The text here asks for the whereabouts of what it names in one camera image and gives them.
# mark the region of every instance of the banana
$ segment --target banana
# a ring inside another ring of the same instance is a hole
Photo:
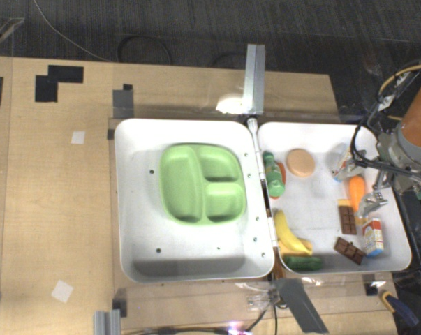
[[[289,229],[286,216],[283,211],[278,211],[274,216],[275,230],[281,243],[290,251],[311,255],[312,249],[307,248]]]

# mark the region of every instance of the green bottle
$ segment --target green bottle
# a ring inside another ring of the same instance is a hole
[[[285,191],[283,175],[280,167],[274,160],[274,154],[268,151],[263,153],[263,163],[265,164],[265,174],[269,196],[272,198],[280,197]]]

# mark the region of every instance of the metal bracket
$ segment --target metal bracket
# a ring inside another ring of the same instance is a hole
[[[94,314],[94,335],[120,335],[120,310],[96,311]]]
[[[0,44],[2,44],[2,42],[4,42],[4,40],[23,23],[24,19],[9,19],[9,21],[0,28]]]
[[[262,114],[265,99],[264,45],[247,45],[242,108],[244,114]]]

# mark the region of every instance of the white sticker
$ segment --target white sticker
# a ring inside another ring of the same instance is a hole
[[[72,134],[71,144],[84,144],[85,131],[74,131]]]
[[[52,292],[52,296],[63,303],[67,303],[69,297],[71,296],[73,291],[73,286],[63,282],[58,281],[55,289]]]

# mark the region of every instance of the green plate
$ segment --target green plate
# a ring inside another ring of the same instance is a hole
[[[160,166],[165,211],[181,223],[233,221],[246,210],[246,189],[237,157],[223,147],[178,144]]]

